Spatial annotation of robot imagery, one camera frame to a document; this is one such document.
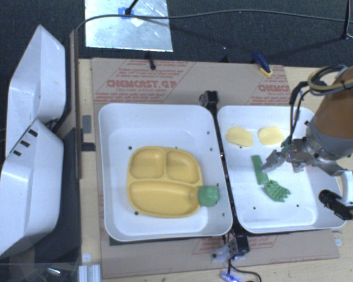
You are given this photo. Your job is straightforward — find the green ridged toy piece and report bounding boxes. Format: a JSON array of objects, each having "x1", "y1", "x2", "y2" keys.
[{"x1": 263, "y1": 180, "x2": 292, "y2": 203}]

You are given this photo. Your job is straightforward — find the green round toy vegetable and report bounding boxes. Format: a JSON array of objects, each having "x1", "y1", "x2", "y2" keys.
[{"x1": 197, "y1": 185, "x2": 220, "y2": 207}]

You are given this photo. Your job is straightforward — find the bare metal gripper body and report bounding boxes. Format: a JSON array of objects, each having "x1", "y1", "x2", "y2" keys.
[{"x1": 281, "y1": 138, "x2": 345, "y2": 176}]

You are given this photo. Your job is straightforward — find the green flat strip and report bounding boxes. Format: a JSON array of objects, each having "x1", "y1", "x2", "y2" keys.
[{"x1": 251, "y1": 155, "x2": 270, "y2": 186}]

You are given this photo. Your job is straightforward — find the yellow divided plate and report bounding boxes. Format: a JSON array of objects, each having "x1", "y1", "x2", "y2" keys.
[{"x1": 126, "y1": 146, "x2": 204, "y2": 219}]

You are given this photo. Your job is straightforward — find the brown cardboard board red print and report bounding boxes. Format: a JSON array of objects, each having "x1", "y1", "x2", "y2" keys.
[{"x1": 91, "y1": 58, "x2": 341, "y2": 279}]

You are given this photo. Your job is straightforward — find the thin black rod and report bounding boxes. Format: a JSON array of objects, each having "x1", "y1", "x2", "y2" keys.
[{"x1": 208, "y1": 100, "x2": 245, "y2": 238}]

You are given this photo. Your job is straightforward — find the yellow oval slice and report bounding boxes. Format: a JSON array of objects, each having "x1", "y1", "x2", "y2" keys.
[
  {"x1": 258, "y1": 126, "x2": 285, "y2": 146},
  {"x1": 225, "y1": 126, "x2": 254, "y2": 148}
]

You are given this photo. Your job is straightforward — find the white plastic tray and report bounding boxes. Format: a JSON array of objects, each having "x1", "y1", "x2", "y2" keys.
[
  {"x1": 98, "y1": 103, "x2": 234, "y2": 243},
  {"x1": 217, "y1": 105, "x2": 348, "y2": 234}
]

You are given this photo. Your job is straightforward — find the black cylinder on white bracket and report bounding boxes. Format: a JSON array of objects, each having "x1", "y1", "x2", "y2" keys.
[{"x1": 318, "y1": 169, "x2": 353, "y2": 221}]

